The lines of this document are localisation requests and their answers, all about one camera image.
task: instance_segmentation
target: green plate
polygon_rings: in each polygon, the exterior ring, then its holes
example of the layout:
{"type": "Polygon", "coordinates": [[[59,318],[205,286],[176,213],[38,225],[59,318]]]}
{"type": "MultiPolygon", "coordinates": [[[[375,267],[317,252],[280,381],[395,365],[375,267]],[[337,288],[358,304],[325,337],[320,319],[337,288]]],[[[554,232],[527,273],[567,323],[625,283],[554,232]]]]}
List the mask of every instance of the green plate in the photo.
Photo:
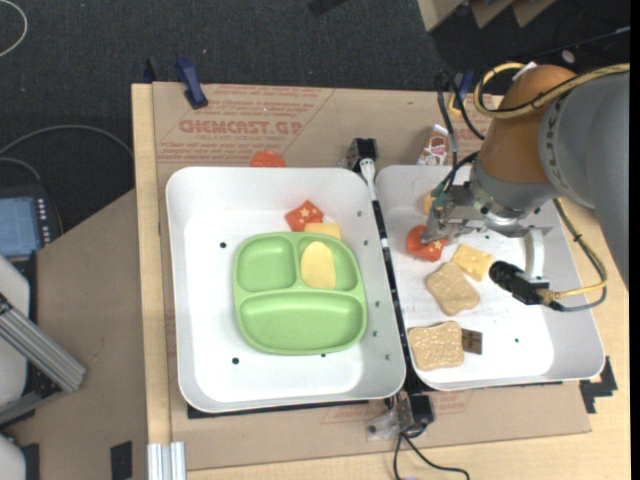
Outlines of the green plate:
{"type": "Polygon", "coordinates": [[[344,242],[328,235],[282,232],[245,240],[234,259],[233,296],[242,334],[264,352],[337,352],[358,342],[367,326],[358,263],[344,242]],[[331,250],[333,290],[302,281],[300,258],[312,242],[331,250]]]}

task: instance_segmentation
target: white plastic tray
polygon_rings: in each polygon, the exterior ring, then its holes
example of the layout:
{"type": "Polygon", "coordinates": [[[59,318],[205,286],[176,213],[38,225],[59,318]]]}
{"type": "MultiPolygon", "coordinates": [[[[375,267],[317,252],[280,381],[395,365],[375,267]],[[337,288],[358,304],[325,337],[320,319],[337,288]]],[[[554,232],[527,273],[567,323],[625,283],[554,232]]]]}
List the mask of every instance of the white plastic tray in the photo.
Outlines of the white plastic tray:
{"type": "MultiPolygon", "coordinates": [[[[465,353],[461,366],[421,371],[418,376],[438,390],[583,379],[597,375],[604,365],[604,352],[591,311],[560,313],[543,306],[525,306],[496,286],[488,276],[477,283],[478,307],[446,316],[426,290],[424,279],[451,259],[456,245],[444,248],[440,261],[431,263],[406,253],[405,239],[414,226],[425,225],[422,210],[425,194],[444,178],[447,167],[391,166],[380,171],[376,186],[384,214],[389,247],[405,326],[429,326],[447,320],[483,336],[481,355],[465,353]]],[[[468,177],[461,170],[457,183],[468,177]]],[[[525,225],[551,226],[545,236],[544,273],[554,290],[581,286],[573,258],[551,203],[525,225]]],[[[489,231],[463,235],[465,243],[520,268],[525,265],[522,239],[505,238],[489,231]]],[[[586,304],[584,296],[566,299],[568,306],[586,304]]]]}
{"type": "Polygon", "coordinates": [[[404,382],[393,302],[364,181],[340,168],[187,167],[166,189],[175,292],[178,379],[209,413],[386,398],[404,382]],[[251,347],[238,328],[232,287],[237,247],[289,231],[285,214],[306,199],[340,225],[362,274],[368,323],[351,348],[282,356],[251,347]]]}

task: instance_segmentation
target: blue clamp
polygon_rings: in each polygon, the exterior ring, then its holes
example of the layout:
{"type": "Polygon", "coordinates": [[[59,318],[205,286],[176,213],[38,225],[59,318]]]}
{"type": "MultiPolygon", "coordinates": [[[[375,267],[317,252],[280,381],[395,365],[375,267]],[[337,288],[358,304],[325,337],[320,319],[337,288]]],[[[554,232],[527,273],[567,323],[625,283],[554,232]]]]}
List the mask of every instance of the blue clamp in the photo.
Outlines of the blue clamp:
{"type": "Polygon", "coordinates": [[[196,72],[196,67],[193,63],[185,57],[178,57],[175,68],[178,73],[178,79],[187,85],[187,90],[184,92],[184,95],[189,101],[191,107],[193,109],[206,107],[209,104],[209,101],[202,92],[198,73],[196,72]]]}

